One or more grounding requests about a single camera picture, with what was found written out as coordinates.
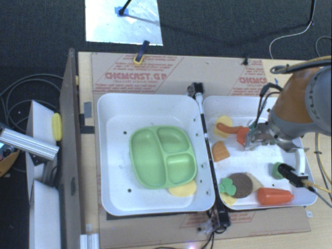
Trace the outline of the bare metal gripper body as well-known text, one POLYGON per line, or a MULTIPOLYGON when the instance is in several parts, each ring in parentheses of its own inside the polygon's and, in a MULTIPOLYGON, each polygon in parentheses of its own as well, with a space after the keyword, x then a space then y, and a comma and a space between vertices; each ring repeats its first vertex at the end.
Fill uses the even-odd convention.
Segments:
POLYGON ((260 142, 260 145, 277 145, 279 148, 287 153, 294 153, 296 150, 303 149, 307 152, 309 148, 299 146, 294 143, 295 138, 291 138, 283 134, 280 129, 273 122, 252 123, 252 126, 257 126, 257 134, 251 137, 252 141, 260 142))

